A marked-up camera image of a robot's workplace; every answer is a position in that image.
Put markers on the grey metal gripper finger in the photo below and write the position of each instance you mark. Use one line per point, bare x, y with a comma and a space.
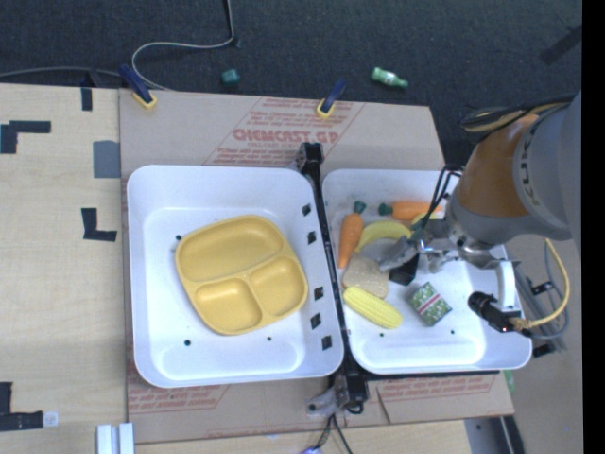
397, 252
436, 263

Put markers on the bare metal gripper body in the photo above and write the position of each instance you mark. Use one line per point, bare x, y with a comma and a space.
456, 244

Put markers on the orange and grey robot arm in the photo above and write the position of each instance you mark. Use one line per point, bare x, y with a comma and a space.
510, 178

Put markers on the black cube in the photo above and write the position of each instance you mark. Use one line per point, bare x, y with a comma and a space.
405, 272

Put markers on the yellow banana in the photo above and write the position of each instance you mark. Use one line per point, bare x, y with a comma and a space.
383, 231

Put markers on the tan bread slice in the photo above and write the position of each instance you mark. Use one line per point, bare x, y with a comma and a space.
366, 277

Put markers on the green and white carton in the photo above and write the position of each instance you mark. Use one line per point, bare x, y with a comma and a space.
429, 304

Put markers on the orange carrot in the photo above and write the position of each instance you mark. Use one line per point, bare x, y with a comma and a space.
409, 210
350, 239

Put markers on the yellow corn cob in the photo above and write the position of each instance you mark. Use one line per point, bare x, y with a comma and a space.
373, 308

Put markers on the white plastic tray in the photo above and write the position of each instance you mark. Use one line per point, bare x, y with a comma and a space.
425, 348
222, 357

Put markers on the yellow divided plate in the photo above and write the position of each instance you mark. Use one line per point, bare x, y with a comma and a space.
236, 272

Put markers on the green plastic bottle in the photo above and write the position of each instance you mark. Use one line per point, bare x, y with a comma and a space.
386, 77

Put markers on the small dark green can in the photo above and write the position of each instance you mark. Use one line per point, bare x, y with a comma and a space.
230, 77

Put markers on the brown cardboard board red print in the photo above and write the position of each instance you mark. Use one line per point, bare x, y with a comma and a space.
189, 126

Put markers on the black cylinder on white bracket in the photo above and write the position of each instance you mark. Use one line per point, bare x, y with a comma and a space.
489, 308

